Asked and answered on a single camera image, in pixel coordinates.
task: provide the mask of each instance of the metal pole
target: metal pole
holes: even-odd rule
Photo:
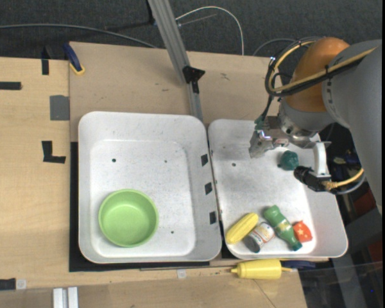
[[[169,1],[148,0],[148,2],[178,78],[186,83],[183,69],[190,66],[190,63]],[[196,88],[193,88],[193,82],[187,83],[187,91],[191,114],[202,121],[200,96]]]

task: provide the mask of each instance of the white tray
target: white tray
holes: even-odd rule
[[[313,167],[313,151],[290,144],[287,148],[267,151],[265,156],[251,159],[248,148],[253,129],[251,121],[225,119],[216,120],[209,126],[212,166],[224,230],[248,212],[258,213],[260,221],[266,221],[262,216],[263,209],[277,205],[291,223],[303,220],[311,229],[313,240],[295,252],[277,237],[265,244],[259,253],[251,252],[243,242],[227,245],[228,249],[244,260],[343,255],[348,240],[336,197],[308,189],[295,179],[292,171],[277,167],[287,149],[298,154],[301,166]]]
[[[95,263],[209,261],[221,250],[207,133],[188,115],[91,112],[79,123],[79,246]],[[123,248],[98,225],[104,198],[137,189],[157,206],[147,243]]]

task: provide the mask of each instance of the white cable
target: white cable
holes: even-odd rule
[[[187,12],[181,16],[178,16],[175,20],[176,21],[179,21],[181,18],[184,18],[192,13],[195,13],[195,12],[199,12],[200,10],[204,10],[204,9],[218,9],[218,10],[222,10],[223,12],[226,12],[227,14],[229,14],[229,16],[231,16],[232,18],[234,18],[235,22],[237,23],[238,25],[238,28],[239,28],[239,33],[240,33],[240,36],[241,36],[241,51],[242,51],[242,54],[244,56],[244,35],[243,35],[243,30],[241,29],[241,25],[237,19],[237,17],[235,17],[231,12],[229,12],[227,9],[224,9],[224,8],[221,8],[221,7],[217,7],[217,6],[205,6],[205,7],[200,7],[200,8],[197,8],[197,9],[194,9],[194,10],[191,10],[190,12]]]
[[[195,23],[195,22],[198,22],[198,21],[203,21],[204,19],[211,18],[211,17],[214,17],[216,15],[217,15],[216,13],[213,13],[213,14],[208,15],[208,16],[204,16],[204,17],[200,17],[200,18],[197,18],[197,19],[193,19],[192,21],[187,21],[185,23],[178,23],[177,25],[180,28],[181,26],[184,26],[186,24],[191,24],[191,23]]]

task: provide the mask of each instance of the black carpet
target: black carpet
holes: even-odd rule
[[[334,36],[350,44],[382,38],[382,0],[169,0],[177,17],[202,6],[218,6],[233,13],[244,33],[244,53],[252,55],[261,44],[279,38]],[[196,12],[180,22],[187,50],[241,54],[235,20],[220,10]],[[0,25],[55,23],[110,29],[154,46],[164,47],[157,27],[148,21],[145,0],[0,0]],[[0,30],[0,56],[40,58],[49,46],[63,58],[67,41],[139,46],[130,40],[68,28]],[[258,55],[277,52],[279,43]]]

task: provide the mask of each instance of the yellow cable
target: yellow cable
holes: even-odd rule
[[[360,176],[362,176],[363,173],[364,173],[364,169],[361,168],[361,170],[359,170],[355,176],[353,176],[347,180],[344,180],[342,182],[322,182],[322,184],[325,186],[326,190],[330,191],[331,189],[338,188],[338,187],[341,187],[344,185],[348,185],[348,184],[354,182]]]

